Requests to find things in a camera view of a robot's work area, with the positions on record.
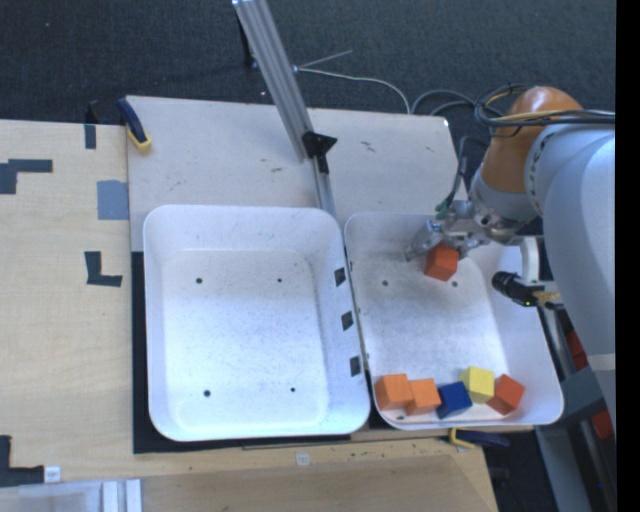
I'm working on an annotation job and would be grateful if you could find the dark orange cube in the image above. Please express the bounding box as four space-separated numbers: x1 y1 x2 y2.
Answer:
424 244 461 283
485 373 527 416

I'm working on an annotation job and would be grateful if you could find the light orange cube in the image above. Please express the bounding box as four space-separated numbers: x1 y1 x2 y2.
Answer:
404 378 443 417
373 373 416 412

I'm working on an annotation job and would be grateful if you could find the thin rod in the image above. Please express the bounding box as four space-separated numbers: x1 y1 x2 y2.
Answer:
313 154 374 382

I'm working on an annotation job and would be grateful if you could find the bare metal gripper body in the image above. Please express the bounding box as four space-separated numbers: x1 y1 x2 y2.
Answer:
428 200 525 246

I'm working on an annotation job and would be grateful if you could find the pale flat board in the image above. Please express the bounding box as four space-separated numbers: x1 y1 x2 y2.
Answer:
124 94 471 254

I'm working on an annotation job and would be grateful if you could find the blue cube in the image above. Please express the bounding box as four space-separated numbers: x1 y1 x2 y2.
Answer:
435 380 474 420

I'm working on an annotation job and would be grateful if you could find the black cylinder on white bracket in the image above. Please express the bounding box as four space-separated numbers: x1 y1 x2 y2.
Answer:
491 235 561 308

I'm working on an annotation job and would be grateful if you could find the yellow cube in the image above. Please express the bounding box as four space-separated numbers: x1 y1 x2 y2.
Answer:
458 365 496 405

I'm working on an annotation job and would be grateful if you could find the white plastic tray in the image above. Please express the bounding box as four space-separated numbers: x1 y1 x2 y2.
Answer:
142 203 372 443
343 210 565 431

